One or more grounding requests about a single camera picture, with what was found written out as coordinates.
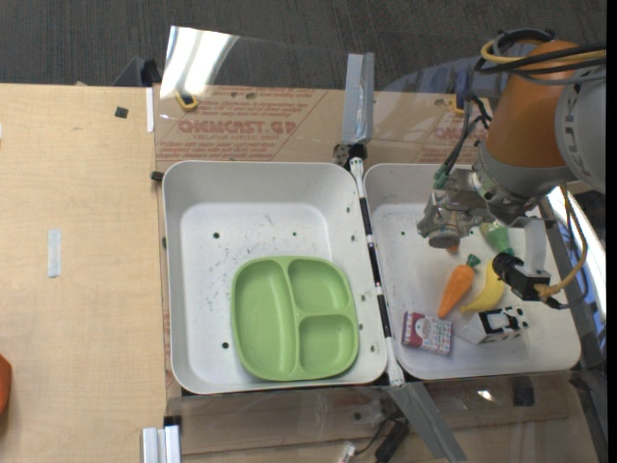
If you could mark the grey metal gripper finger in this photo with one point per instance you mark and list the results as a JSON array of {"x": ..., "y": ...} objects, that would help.
[
  {"x": 468, "y": 224},
  {"x": 428, "y": 221}
]

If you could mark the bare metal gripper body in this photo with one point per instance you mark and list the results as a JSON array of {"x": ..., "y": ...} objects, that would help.
[{"x": 465, "y": 196}]

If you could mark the small silver can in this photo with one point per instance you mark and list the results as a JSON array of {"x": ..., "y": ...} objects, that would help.
[{"x": 443, "y": 238}]

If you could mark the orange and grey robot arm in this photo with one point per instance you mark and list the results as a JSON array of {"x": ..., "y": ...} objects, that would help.
[{"x": 525, "y": 123}]

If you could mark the green bottle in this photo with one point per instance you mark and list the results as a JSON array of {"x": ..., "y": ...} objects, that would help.
[{"x": 497, "y": 236}]

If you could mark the white plastic tray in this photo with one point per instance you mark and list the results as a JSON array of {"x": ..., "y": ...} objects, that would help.
[
  {"x": 207, "y": 268},
  {"x": 419, "y": 268}
]

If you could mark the black and white thin rod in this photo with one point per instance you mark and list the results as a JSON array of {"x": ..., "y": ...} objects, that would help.
[{"x": 368, "y": 229}]

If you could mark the orange carrot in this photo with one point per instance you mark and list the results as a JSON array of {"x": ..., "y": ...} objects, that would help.
[{"x": 455, "y": 287}]

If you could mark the yellow banana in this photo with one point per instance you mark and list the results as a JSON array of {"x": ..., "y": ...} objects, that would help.
[{"x": 489, "y": 292}]

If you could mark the white and black milk carton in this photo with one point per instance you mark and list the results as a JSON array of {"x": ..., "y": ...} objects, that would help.
[{"x": 496, "y": 326}]

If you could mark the red and white carton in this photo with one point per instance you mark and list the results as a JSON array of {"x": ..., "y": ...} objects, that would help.
[{"x": 426, "y": 332}]

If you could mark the green divided plate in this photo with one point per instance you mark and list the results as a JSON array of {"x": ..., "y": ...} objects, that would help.
[{"x": 294, "y": 318}]

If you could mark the brown cardboard board red print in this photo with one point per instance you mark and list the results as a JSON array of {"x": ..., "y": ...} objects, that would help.
[{"x": 289, "y": 123}]

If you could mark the black cylinder on white bracket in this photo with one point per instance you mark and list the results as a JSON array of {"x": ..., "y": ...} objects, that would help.
[{"x": 523, "y": 278}]

